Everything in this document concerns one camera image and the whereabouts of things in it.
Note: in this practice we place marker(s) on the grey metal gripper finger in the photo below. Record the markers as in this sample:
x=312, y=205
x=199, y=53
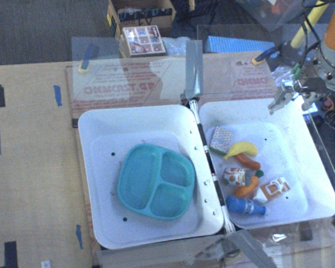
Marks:
x=280, y=98
x=309, y=100

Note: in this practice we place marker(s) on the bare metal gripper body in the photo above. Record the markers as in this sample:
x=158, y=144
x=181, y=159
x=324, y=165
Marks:
x=311, y=85

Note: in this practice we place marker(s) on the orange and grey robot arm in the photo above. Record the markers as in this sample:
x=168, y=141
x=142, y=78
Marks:
x=332, y=33

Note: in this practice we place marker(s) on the white plastic tray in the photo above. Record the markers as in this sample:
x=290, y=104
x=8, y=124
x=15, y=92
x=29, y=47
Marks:
x=302, y=160
x=101, y=176

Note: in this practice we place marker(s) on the yellow banana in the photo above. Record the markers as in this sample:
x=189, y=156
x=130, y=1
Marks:
x=242, y=148

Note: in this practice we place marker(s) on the blue foam block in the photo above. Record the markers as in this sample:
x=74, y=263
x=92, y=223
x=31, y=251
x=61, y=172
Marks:
x=235, y=44

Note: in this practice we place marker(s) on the orange sausage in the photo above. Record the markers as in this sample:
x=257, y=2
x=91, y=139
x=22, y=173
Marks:
x=248, y=161

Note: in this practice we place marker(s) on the white packet with red print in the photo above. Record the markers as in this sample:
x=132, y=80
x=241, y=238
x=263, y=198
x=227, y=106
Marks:
x=220, y=138

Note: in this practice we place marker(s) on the green strip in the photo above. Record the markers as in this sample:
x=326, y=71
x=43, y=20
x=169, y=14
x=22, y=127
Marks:
x=216, y=151

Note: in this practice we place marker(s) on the white can with orange print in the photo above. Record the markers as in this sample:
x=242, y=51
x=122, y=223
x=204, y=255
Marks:
x=235, y=176

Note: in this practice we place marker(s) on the white and orange carton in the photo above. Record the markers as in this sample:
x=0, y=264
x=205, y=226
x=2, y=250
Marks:
x=274, y=189

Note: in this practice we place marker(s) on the orange carrot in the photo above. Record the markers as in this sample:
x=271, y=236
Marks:
x=247, y=188

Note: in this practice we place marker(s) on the blue bottle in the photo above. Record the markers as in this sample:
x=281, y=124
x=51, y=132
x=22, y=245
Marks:
x=238, y=205

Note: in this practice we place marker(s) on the colourful picture tile box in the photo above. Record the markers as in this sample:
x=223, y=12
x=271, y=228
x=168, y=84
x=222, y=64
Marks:
x=143, y=41

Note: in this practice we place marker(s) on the teal divided plate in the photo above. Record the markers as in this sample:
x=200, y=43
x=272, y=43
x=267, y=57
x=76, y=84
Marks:
x=142, y=178

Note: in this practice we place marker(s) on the brown cardboard board red print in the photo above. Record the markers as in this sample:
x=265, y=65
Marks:
x=117, y=88

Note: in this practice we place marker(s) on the brown cardboard box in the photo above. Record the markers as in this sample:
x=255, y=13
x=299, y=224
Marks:
x=145, y=2

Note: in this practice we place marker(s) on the small white square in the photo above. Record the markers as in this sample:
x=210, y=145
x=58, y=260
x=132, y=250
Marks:
x=45, y=265

